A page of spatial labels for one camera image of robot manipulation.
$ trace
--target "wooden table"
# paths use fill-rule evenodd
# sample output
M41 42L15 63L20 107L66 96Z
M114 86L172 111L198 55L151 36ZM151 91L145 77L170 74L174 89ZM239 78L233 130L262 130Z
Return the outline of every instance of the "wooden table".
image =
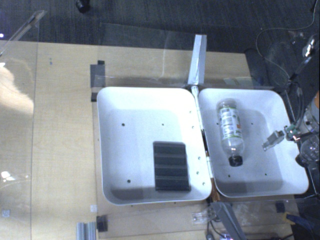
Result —
M165 74L171 76L175 69L189 67L191 54L167 50ZM139 76L150 68L162 67L163 59L164 51L157 49L38 44L31 182L33 240L74 240L78 222L96 220L98 196L90 64L104 60L106 68L118 70L121 76ZM208 52L206 78L230 77L250 77L245 55ZM117 239L204 240L204 228ZM272 228L283 236L291 232L288 224Z

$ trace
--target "bottle label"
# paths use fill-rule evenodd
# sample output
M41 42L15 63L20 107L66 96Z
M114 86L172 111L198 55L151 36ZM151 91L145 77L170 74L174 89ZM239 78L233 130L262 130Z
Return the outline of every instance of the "bottle label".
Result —
M232 137L242 138L238 110L234 107L224 107L219 113L222 140Z

